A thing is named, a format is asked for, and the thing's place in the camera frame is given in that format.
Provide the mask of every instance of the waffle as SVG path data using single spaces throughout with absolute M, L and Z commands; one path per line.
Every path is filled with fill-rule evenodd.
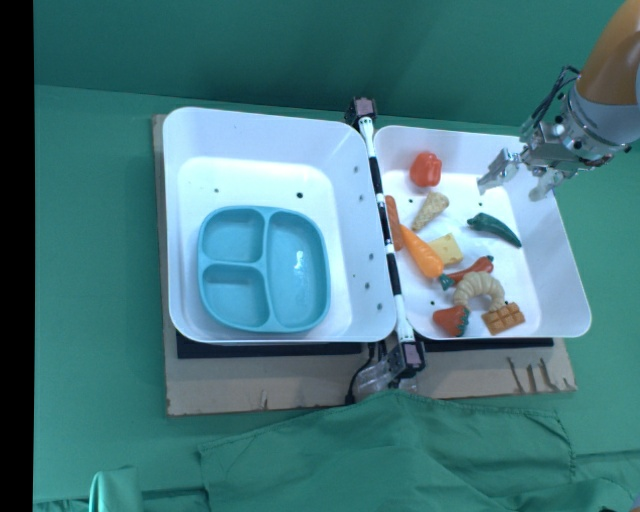
M 524 315 L 515 302 L 510 302 L 497 311 L 485 313 L 482 315 L 482 320 L 491 334 L 498 334 L 524 323 Z

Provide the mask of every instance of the toy tomato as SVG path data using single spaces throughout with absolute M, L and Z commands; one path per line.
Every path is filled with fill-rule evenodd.
M 435 187 L 440 183 L 442 161 L 430 151 L 419 153 L 411 164 L 409 177 L 419 187 Z

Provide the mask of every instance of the toy cucumber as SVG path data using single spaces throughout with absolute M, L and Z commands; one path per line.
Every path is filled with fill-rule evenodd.
M 516 247 L 522 247 L 522 242 L 520 242 L 516 234 L 511 231 L 504 222 L 491 215 L 479 213 L 472 219 L 468 219 L 467 224 L 475 231 L 492 233 Z

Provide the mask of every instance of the green wall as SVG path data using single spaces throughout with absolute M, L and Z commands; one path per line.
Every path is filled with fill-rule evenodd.
M 621 0 L 34 0 L 35 82 L 518 126 Z

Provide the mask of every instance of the green cloth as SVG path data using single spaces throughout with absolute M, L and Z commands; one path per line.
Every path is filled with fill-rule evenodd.
M 200 446 L 215 512 L 627 512 L 619 483 L 581 479 L 554 413 L 399 390 Z

